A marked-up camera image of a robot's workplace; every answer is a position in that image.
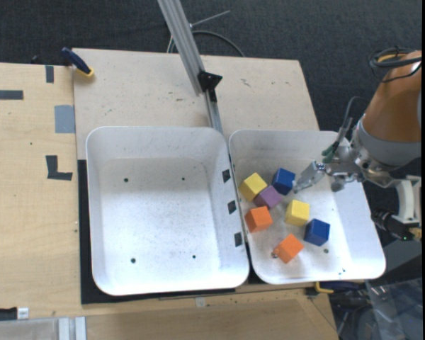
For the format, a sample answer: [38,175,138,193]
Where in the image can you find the white plastic tray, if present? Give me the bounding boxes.
[228,129,387,285]
[85,125,251,297]

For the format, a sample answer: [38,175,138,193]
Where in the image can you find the pale wood board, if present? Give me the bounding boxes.
[72,47,366,308]

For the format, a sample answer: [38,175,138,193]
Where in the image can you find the purple cube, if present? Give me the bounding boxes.
[253,185,284,210]

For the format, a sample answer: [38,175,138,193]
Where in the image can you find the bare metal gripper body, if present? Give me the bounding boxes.
[324,137,409,190]

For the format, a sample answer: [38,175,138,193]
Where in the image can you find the yellow cube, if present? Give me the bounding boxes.
[238,171,268,203]
[284,199,311,228]

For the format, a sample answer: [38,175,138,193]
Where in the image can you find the orange cube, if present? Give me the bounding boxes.
[244,205,274,234]
[272,233,305,265]

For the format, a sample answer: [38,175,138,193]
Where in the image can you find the black cylinder on white bracket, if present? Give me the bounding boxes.
[370,175,423,242]

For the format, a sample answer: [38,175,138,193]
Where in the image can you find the blue cube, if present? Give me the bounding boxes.
[271,167,297,196]
[302,217,332,247]

